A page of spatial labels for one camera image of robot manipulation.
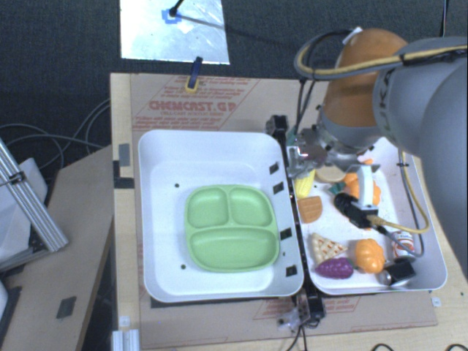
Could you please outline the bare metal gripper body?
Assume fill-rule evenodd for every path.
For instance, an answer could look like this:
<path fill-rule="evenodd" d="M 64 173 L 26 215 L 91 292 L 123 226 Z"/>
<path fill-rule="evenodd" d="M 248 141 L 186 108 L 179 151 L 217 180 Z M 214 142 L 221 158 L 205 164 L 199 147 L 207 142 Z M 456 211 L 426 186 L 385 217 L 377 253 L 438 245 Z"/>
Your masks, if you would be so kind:
<path fill-rule="evenodd" d="M 319 163 L 317 169 L 336 166 L 342 171 L 357 165 L 358 157 L 367 151 L 367 148 L 345 145 L 321 127 L 303 129 L 296 138 L 295 147 L 302 157 L 303 165 L 306 160 L 316 160 Z"/>

